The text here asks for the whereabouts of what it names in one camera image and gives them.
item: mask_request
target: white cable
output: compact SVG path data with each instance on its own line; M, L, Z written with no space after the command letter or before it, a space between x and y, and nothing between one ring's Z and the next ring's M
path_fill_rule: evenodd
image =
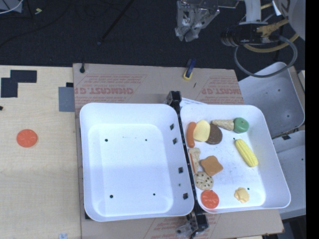
M17 9L20 6L20 4L22 4L23 1L24 0L21 0L15 7L11 8L10 10L2 11L2 12L0 12L0 14L8 13L10 11Z

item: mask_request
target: sausage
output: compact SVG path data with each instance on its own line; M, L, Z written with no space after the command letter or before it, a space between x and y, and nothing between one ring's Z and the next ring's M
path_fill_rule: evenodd
M194 140L194 136L193 136L195 127L196 127L196 123L191 122L188 124L188 128L186 131L186 141L187 141L187 145L190 148L193 148L195 146L195 140Z

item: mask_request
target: black fabric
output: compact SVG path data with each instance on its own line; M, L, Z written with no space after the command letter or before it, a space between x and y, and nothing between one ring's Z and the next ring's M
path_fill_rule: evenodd
M196 59L197 68L234 69L238 80L246 78L237 68L234 48L220 41L220 34L245 15L244 2L236 9L220 8L220 14L191 42L175 35L178 0L134 0L107 36L103 36L130 0L24 0L22 13L0 14L0 64L71 67L73 63L185 67ZM262 18L273 9L262 10ZM277 22L280 16L268 22ZM283 26L282 35L294 31ZM294 42L297 71L305 69L305 41ZM241 65L252 73L292 58L289 47L279 52L256 53L241 48Z

